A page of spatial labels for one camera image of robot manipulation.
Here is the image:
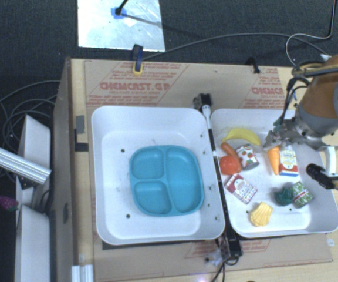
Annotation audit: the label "white plastic tray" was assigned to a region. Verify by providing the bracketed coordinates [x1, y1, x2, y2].
[90, 105, 227, 246]
[209, 108, 338, 239]

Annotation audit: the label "thin black and white rod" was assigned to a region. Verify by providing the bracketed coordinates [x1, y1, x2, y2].
[202, 105, 232, 238]

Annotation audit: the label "brown cardboard board red print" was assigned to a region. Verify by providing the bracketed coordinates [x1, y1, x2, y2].
[84, 59, 334, 276]

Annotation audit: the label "green broccoli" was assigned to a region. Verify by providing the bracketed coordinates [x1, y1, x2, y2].
[274, 185, 295, 207]

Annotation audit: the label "green and white can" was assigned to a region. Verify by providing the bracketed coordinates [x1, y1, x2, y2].
[291, 181, 315, 209]

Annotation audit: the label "blue divided plate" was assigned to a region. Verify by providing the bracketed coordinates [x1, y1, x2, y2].
[129, 145, 205, 217]

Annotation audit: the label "orange-red tomato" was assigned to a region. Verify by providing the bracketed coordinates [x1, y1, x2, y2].
[219, 155, 243, 176]

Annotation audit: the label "yellow ridged biscuit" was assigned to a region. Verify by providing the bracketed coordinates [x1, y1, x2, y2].
[249, 202, 274, 227]

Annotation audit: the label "orange carrot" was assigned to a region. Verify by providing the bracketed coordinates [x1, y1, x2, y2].
[267, 145, 282, 176]

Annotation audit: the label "red and white carton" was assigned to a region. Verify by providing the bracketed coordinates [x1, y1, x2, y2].
[224, 173, 258, 205]

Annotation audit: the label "orange-red sausage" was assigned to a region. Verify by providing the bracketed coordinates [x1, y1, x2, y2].
[220, 142, 241, 162]

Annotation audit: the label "yellow banana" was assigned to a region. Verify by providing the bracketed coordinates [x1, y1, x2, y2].
[221, 127, 262, 147]

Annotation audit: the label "black cylinder on white bracket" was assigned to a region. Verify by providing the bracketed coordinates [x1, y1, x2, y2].
[305, 145, 338, 190]

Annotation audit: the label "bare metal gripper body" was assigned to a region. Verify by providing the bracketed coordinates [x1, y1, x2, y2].
[274, 118, 338, 152]

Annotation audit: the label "white and orange carton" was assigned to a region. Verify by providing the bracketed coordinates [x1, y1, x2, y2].
[278, 145, 300, 177]

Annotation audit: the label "purple grapes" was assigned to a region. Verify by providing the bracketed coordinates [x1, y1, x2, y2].
[0, 195, 20, 212]

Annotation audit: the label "red and white strawberry can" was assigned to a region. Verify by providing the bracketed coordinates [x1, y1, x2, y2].
[234, 143, 261, 170]

